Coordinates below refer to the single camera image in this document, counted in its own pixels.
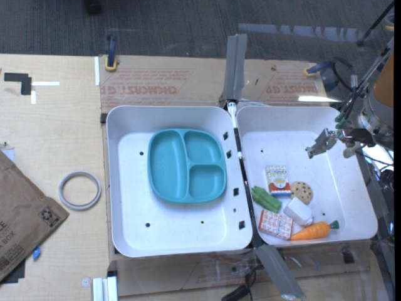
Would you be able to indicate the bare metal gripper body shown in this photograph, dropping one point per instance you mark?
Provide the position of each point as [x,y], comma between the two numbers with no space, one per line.
[360,135]

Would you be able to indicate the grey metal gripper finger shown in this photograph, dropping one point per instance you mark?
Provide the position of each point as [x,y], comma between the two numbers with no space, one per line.
[322,138]
[330,143]

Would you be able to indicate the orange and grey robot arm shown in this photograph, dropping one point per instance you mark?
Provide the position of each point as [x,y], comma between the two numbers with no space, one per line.
[384,83]

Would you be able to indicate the white plastic tray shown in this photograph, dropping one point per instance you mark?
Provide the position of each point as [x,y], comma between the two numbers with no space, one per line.
[134,224]
[338,187]

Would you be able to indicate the brown chocolate chip biscuit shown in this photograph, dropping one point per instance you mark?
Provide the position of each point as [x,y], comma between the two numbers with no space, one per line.
[302,192]

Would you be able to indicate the white and red juice carton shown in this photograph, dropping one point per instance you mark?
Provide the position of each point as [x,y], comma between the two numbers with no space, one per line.
[277,179]

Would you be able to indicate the white milk carton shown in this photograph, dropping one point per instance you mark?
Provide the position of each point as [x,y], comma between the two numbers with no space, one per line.
[297,211]

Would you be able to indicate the green toy asparagus bundle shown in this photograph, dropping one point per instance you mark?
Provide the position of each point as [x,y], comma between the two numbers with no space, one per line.
[265,198]

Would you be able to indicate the orange carrot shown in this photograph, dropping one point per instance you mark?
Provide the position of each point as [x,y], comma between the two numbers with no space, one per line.
[313,230]

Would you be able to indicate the orange patterned packet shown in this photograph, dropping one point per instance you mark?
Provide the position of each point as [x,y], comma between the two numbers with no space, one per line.
[275,224]

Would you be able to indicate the blue divided plate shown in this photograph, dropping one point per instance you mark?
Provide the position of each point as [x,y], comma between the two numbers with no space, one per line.
[167,165]

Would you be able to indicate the brown cardboard board red print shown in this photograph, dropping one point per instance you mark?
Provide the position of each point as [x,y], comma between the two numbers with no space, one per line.
[163,85]

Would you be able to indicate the white tape roll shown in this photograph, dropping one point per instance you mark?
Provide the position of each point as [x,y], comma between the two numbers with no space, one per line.
[62,196]

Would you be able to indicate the brown paper envelope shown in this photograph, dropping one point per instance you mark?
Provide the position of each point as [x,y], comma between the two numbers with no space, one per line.
[22,212]

